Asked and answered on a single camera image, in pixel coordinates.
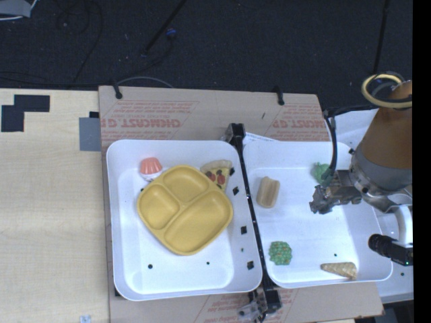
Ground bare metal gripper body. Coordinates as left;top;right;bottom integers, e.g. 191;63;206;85
325;166;380;205

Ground green toy broccoli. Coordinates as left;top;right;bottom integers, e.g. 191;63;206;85
310;161;333;186

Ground white plastic tray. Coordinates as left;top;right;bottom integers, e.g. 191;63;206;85
241;139;394;289
106;139;264;302

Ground tan toy hot dog bun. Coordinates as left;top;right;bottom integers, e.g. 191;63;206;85
255;176;281;210

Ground green toy grapes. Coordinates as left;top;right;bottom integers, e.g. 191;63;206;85
268;240;293;266

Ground tan toy waffle wedge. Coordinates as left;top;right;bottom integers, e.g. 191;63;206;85
319;261;358;281

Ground thin black rod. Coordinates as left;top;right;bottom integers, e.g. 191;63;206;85
232;136;276;294

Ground toy pizza slice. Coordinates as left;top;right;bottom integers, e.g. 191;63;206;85
199;159;234;193

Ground yellow divided plate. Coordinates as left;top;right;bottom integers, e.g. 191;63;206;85
136;164;234;256

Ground brown cardboard board red print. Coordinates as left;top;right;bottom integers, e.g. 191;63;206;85
97;85;385;323

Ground black cylinder on white bracket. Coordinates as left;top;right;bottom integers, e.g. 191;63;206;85
368;193;413;267

